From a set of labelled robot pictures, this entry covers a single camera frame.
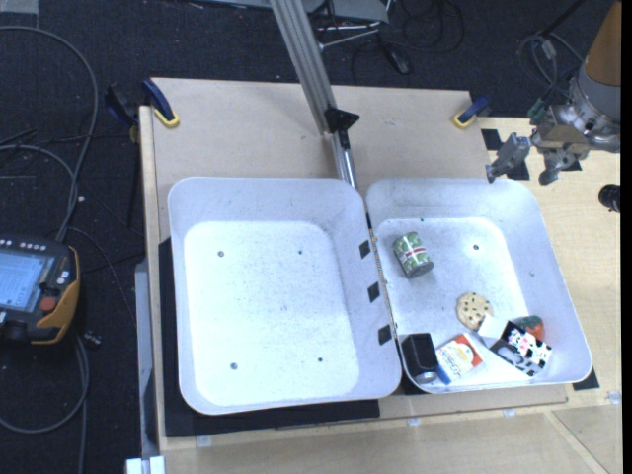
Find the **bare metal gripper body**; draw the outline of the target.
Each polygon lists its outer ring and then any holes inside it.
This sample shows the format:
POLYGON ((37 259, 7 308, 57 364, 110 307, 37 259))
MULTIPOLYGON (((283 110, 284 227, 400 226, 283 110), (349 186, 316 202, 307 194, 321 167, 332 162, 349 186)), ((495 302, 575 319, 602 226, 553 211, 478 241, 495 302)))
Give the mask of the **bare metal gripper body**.
POLYGON ((592 150, 620 152, 619 122, 591 104, 545 106, 530 109, 531 141, 542 153, 560 151, 584 159, 592 150))

